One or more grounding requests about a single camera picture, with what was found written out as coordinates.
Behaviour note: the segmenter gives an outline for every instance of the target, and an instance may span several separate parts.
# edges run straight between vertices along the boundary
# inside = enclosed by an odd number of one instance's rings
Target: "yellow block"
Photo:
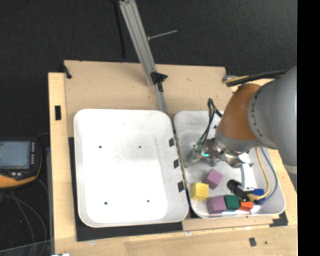
[[[209,185],[196,182],[191,188],[191,199],[204,201],[209,197]]]

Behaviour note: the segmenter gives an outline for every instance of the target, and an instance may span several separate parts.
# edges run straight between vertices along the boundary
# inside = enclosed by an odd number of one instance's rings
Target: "orange block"
[[[251,201],[242,202],[240,201],[240,208],[238,210],[249,212],[254,207],[254,203]]]

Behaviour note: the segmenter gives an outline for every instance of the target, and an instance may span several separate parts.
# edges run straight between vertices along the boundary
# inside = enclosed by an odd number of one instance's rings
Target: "toy block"
[[[201,182],[196,182],[191,187],[191,199],[204,201],[209,197],[209,185]]]
[[[215,189],[219,185],[222,177],[223,175],[220,172],[212,169],[204,179],[203,183],[208,184],[211,189]]]
[[[262,196],[265,193],[265,190],[262,188],[255,188],[253,190],[253,194],[257,196]]]
[[[206,207],[209,214],[220,214],[227,210],[225,198],[223,195],[209,197],[206,201]]]
[[[235,211],[240,207],[239,199],[235,194],[226,194],[224,196],[224,201],[228,210]]]
[[[251,201],[246,201],[246,202],[240,201],[239,210],[249,212],[254,207],[254,205],[255,204]]]

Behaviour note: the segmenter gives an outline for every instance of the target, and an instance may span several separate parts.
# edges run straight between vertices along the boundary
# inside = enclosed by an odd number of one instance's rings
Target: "dark green cube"
[[[229,211],[236,211],[240,207],[239,199],[236,195],[226,194],[224,196],[226,209]]]

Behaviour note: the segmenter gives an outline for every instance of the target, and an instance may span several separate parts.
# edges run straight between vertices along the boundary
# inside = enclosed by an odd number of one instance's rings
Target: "handheld device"
[[[34,181],[42,165],[42,150],[36,138],[0,137],[0,190]]]

